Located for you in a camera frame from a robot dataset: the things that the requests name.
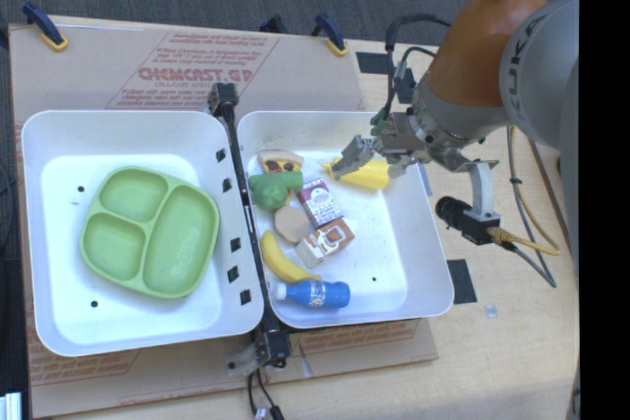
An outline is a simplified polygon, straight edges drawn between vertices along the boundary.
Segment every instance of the toy bottle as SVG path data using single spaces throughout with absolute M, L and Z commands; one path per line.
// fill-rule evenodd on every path
M 292 299 L 303 306 L 343 308 L 350 301 L 350 288 L 345 282 L 302 280 L 294 285 L 279 283 L 276 299 Z

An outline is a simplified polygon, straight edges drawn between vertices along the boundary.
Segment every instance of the blue clamp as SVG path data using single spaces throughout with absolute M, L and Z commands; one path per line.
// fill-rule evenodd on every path
M 320 13 L 315 17 L 315 23 L 317 23 L 317 26 L 311 35 L 318 35 L 320 31 L 324 30 L 329 39 L 326 41 L 329 49 L 337 56 L 346 56 L 347 45 L 344 44 L 344 37 L 337 25 L 335 25 L 335 22 L 325 13 Z
M 55 51 L 63 51 L 68 47 L 68 39 L 57 29 L 48 15 L 28 1 L 22 11 L 30 21 L 34 22 L 41 30 L 42 40 Z

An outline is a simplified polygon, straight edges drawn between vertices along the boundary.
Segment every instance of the green divided plate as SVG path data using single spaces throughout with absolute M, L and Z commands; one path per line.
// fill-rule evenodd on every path
M 101 183 L 81 230 L 81 254 L 96 273 L 160 298 L 189 294 L 208 268 L 219 209 L 199 188 L 138 166 Z

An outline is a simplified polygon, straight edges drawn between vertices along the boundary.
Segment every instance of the toy banana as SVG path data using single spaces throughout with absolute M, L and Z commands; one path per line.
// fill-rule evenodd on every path
M 336 157 L 332 162 L 337 163 L 339 160 L 340 159 Z M 331 163 L 322 163 L 322 166 L 328 170 L 330 176 L 333 176 Z M 367 164 L 364 164 L 358 170 L 342 175 L 340 180 L 370 189 L 383 189 L 390 181 L 387 174 L 388 167 L 387 161 L 382 159 L 370 159 Z
M 286 283 L 293 284 L 309 278 L 314 280 L 322 279 L 319 274 L 308 272 L 285 256 L 276 236 L 271 231 L 268 230 L 263 233 L 260 246 L 263 251 L 265 264 Z

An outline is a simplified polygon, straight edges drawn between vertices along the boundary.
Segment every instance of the yellow cable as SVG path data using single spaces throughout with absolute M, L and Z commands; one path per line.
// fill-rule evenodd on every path
M 512 137 L 513 141 L 514 141 L 515 133 L 516 133 L 516 127 L 514 125 L 510 126 L 510 136 Z M 516 175 L 516 169 L 514 170 L 514 178 L 518 179 Z M 516 189 L 517 189 L 517 192 L 519 193 L 519 198 L 521 199 L 523 208 L 525 209 L 525 212 L 527 213 L 528 217 L 532 221 L 532 224 L 534 225 L 534 227 L 538 230 L 538 232 L 542 235 L 542 237 L 547 241 L 547 243 L 551 245 L 551 247 L 553 247 L 554 249 L 558 249 L 558 246 L 556 245 L 555 241 L 545 232 L 544 229 L 542 229 L 542 226 L 538 223 L 538 221 L 534 217 L 534 213 L 532 212 L 532 209 L 525 201 L 525 198 L 523 198 L 523 192 L 521 191 L 521 186 L 517 184 Z
M 527 245 L 528 247 L 532 247 L 533 249 L 544 252 L 545 254 L 549 254 L 551 256 L 558 256 L 560 254 L 559 251 L 549 249 L 548 247 L 544 247 L 538 243 L 532 242 L 530 240 L 526 240 L 525 238 L 520 238 L 518 236 L 513 235 L 509 231 L 506 231 L 503 228 L 491 226 L 486 229 L 487 233 L 492 237 L 494 243 L 501 244 L 502 242 L 516 242 L 523 245 Z

